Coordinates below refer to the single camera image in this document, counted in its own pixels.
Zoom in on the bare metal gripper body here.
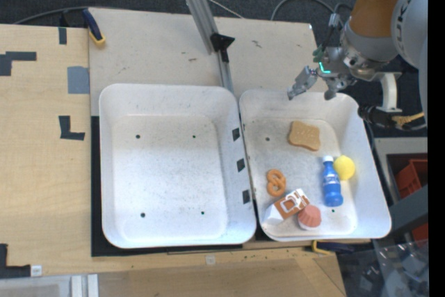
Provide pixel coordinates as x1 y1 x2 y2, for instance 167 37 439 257
318 45 386 88

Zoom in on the tan bread slice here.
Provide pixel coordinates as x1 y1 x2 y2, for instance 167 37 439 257
287 120 321 152

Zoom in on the white plastic tray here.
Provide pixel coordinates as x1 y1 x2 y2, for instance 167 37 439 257
98 82 257 250
238 88 393 243

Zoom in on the yellow lemon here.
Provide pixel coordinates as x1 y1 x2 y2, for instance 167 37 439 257
332 154 356 182

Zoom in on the blue plastic bottle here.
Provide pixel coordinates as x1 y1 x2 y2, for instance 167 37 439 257
321 154 344 207

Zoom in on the orange pretzel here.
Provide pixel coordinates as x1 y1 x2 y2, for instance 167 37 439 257
266 168 287 197

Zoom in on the orange and white carton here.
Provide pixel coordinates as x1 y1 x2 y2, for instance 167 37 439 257
262 188 311 226

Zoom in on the pink cupcake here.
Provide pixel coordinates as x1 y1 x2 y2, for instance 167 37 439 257
297 204 323 231

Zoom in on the black cylinder on white bracket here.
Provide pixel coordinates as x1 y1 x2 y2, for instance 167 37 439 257
357 72 404 128

